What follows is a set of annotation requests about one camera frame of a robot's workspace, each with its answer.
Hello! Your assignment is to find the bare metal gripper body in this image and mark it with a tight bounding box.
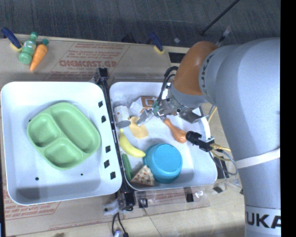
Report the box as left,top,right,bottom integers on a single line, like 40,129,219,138
153,99,201,123

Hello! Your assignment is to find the white and orange carton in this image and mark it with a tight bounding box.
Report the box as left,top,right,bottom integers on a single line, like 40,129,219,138
129,95,159,117

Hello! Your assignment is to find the white small can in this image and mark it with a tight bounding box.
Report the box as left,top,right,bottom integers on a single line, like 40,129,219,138
113,105,132,129

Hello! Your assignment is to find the orange chicken drumstick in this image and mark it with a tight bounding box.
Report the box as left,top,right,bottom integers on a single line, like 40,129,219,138
163,118,187,144

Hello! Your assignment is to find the yellow banana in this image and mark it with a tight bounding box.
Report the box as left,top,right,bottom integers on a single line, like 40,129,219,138
118,128,147,158

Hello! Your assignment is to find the blue bowl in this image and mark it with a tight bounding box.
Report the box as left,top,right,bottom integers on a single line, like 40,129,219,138
143,143,184,185

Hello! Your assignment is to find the green cucumber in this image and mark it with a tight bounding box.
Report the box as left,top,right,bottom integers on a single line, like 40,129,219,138
121,153,134,181

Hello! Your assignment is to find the brown cardboard board red print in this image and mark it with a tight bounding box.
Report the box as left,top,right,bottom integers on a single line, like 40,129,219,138
0,33,245,237

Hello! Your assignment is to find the slice of pizza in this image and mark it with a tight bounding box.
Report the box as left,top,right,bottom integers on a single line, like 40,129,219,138
130,164,156,188

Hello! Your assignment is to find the white plastic tray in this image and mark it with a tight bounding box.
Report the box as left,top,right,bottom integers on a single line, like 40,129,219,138
109,80,219,192
0,80,123,206

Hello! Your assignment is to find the green divided plate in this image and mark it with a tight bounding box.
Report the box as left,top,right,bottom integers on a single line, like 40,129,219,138
26,102,102,171

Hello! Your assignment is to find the orange carrot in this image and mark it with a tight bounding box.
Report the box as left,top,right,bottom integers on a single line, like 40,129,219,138
29,38,50,72

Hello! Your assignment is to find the green toy bottle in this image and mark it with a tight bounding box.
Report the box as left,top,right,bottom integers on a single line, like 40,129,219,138
18,31,38,65

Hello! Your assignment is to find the black cylinder on white bracket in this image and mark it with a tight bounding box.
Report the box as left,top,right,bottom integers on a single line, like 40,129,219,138
185,114,216,153

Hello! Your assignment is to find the black block with thin wires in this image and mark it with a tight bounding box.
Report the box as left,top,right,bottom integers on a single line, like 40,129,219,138
97,67,110,83
117,191,136,211

